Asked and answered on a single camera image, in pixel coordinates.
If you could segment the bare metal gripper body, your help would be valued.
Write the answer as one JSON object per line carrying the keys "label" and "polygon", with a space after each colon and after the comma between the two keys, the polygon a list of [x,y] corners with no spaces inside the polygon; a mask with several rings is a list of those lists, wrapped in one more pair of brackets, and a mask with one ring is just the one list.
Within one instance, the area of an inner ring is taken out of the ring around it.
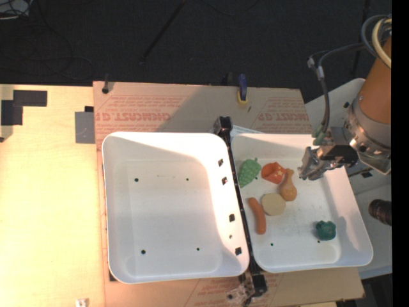
{"label": "bare metal gripper body", "polygon": [[383,175],[392,171],[390,147],[368,137],[360,128],[353,132],[347,127],[328,127],[316,135],[314,145],[317,159],[330,169],[361,162]]}

